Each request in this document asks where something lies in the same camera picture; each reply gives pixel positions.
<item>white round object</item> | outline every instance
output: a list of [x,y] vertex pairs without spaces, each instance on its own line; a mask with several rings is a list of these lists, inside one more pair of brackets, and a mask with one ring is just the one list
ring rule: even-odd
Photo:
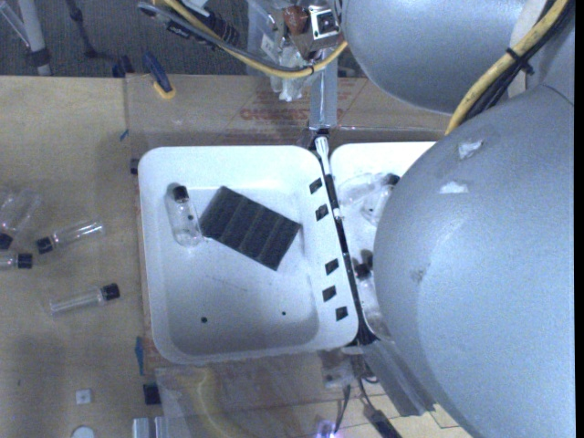
[[89,427],[82,426],[75,429],[71,438],[95,438],[95,433]]

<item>black hole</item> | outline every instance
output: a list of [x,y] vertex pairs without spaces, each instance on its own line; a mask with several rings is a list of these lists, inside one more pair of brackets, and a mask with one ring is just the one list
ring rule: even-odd
[[339,267],[339,260],[337,258],[329,261],[325,264],[325,269],[327,271],[327,276],[332,273],[335,269]]
[[325,302],[328,302],[336,295],[337,295],[337,288],[334,286],[330,286],[329,288],[326,288],[322,291],[322,299]]
[[322,180],[316,179],[310,184],[310,194],[314,194],[322,186]]
[[325,204],[323,204],[322,206],[320,206],[317,209],[317,211],[315,212],[315,214],[317,215],[317,221],[320,221],[320,219],[322,219],[328,213],[329,213],[329,209],[328,209],[328,207]]
[[337,321],[341,321],[343,318],[346,318],[349,315],[349,311],[347,307],[337,308]]

